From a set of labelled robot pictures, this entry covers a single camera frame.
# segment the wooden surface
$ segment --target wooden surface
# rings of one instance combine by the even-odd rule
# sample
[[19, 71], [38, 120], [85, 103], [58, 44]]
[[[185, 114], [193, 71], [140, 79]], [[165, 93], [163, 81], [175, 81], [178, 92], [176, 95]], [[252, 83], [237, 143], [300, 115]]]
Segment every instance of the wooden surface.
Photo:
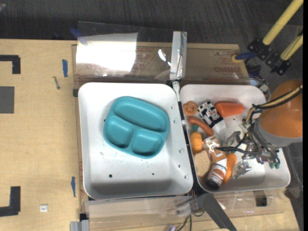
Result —
[[[0, 217], [0, 230], [69, 230], [79, 219], [80, 189], [72, 45], [75, 41], [0, 39], [0, 54], [21, 57], [21, 74], [0, 62], [0, 86], [15, 86], [14, 114], [0, 114], [0, 206], [8, 206], [11, 186], [21, 186], [21, 212]], [[68, 77], [62, 71], [68, 61]], [[57, 77], [60, 90], [52, 79]], [[71, 178], [76, 178], [73, 197]], [[290, 201], [281, 194], [278, 214], [232, 218], [238, 230], [299, 230]], [[48, 204], [48, 212], [39, 205]], [[192, 230], [213, 230], [213, 221]], [[140, 231], [166, 230], [165, 226]]]

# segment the yellow pole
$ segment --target yellow pole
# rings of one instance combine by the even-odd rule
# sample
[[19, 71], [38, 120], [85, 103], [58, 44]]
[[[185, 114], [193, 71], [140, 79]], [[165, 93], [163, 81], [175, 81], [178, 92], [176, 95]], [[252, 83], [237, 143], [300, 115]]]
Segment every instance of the yellow pole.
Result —
[[290, 59], [290, 57], [298, 50], [299, 47], [303, 45], [304, 41], [304, 34], [299, 35], [292, 41], [291, 44], [281, 53], [280, 57], [284, 61], [287, 61]]
[[304, 0], [293, 0], [290, 5], [286, 8], [283, 14], [280, 16], [278, 21], [270, 29], [267, 35], [263, 38], [263, 43], [265, 45], [270, 45], [273, 40], [277, 37], [283, 27], [288, 23], [296, 11], [302, 6]]

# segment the black corner marker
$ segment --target black corner marker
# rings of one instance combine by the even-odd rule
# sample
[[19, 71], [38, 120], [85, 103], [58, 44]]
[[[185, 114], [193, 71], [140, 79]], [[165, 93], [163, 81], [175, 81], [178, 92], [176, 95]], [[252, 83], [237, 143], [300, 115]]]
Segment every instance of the black corner marker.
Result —
[[10, 205], [0, 207], [0, 217], [15, 216], [20, 212], [20, 186], [11, 187]]
[[20, 74], [20, 57], [18, 55], [0, 55], [1, 62], [12, 62], [12, 74]]

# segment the screw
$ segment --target screw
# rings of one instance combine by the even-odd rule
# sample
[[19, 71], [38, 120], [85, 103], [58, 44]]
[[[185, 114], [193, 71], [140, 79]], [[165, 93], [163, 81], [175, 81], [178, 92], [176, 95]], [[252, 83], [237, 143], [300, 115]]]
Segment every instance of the screw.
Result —
[[54, 76], [54, 77], [52, 77], [52, 78], [53, 78], [53, 80], [54, 80], [54, 83], [56, 84], [57, 89], [60, 90], [60, 87], [59, 87], [58, 81], [57, 81], [57, 77]]

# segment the gray square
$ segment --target gray square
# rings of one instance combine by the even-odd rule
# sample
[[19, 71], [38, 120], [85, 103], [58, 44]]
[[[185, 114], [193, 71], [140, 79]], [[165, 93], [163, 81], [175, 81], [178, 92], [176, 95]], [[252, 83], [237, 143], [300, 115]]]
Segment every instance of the gray square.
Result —
[[14, 113], [15, 87], [0, 87], [0, 114]]

